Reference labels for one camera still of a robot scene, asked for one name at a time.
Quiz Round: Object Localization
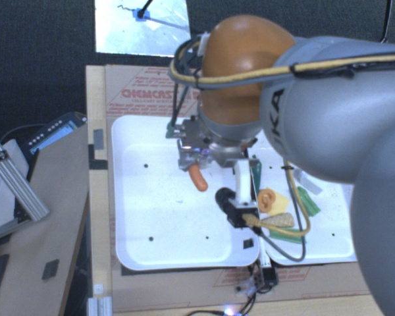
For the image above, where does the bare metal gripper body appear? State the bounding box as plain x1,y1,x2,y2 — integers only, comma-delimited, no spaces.
174,117,251,169

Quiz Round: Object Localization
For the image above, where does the orange sausage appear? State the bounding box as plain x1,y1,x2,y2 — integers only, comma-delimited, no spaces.
188,163,209,192

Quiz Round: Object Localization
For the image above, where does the white plastic tray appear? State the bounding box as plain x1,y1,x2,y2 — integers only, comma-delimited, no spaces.
111,115,261,271
250,139,358,265

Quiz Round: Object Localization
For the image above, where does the dark green cucumber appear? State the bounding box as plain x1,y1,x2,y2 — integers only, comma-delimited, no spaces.
251,161,263,194

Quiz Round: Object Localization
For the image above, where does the brown cardboard board, red print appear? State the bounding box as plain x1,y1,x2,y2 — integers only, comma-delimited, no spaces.
85,64,382,314

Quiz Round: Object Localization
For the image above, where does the orange pretzel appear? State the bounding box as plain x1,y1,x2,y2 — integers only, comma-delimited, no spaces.
257,188,277,215

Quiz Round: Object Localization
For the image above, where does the yellow cheese wedge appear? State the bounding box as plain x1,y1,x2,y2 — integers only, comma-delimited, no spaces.
269,191,290,217

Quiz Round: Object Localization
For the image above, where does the tan waffle cone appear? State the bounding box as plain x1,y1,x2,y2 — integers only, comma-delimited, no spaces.
261,212,296,229

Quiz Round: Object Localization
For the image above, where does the grey rectangular packet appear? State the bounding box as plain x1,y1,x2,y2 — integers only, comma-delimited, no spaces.
295,171,323,196

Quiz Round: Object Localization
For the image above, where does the green pea pod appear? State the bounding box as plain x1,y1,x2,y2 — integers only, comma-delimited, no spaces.
296,186,321,217
269,227,307,245

